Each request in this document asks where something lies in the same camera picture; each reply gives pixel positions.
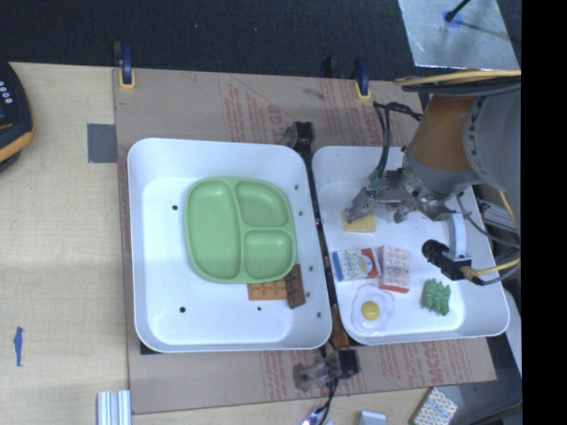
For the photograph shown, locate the orange waffle biscuit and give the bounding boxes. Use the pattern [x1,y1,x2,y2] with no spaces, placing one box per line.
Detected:
[246,280,290,302]

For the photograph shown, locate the black cylinder on white bracket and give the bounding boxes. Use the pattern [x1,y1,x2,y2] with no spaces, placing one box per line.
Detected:
[421,212,474,282]

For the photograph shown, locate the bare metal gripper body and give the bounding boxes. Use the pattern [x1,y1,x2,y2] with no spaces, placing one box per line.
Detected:
[369,167,458,221]

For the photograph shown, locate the green divided plate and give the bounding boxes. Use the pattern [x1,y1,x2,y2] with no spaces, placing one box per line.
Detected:
[183,176,299,285]

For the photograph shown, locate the brown chocolate bar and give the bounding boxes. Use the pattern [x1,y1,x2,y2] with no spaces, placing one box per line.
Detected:
[283,263,308,311]

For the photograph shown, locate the white fried egg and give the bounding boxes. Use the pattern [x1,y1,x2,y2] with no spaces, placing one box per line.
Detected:
[351,282,397,334]

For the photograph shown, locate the yellow cheese slice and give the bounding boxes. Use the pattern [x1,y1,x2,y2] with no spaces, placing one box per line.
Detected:
[341,210,377,235]

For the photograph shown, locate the white plastic tray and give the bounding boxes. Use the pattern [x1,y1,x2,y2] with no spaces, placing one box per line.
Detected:
[311,145,511,347]
[127,137,334,354]

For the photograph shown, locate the brown cardboard board red print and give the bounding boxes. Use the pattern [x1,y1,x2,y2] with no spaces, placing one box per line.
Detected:
[113,67,499,415]

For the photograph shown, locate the orange patterned white box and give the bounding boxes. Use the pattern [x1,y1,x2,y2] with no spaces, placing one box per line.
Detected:
[408,387,459,425]

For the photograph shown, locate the blue and orange white carton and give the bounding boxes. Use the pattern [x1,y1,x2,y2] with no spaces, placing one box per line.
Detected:
[331,247,383,283]

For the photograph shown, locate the black block with thin wires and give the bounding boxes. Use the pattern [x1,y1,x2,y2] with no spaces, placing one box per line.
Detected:
[293,347,361,391]
[282,120,315,148]

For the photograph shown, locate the green pea pods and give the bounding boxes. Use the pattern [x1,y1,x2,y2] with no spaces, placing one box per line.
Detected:
[420,277,452,318]

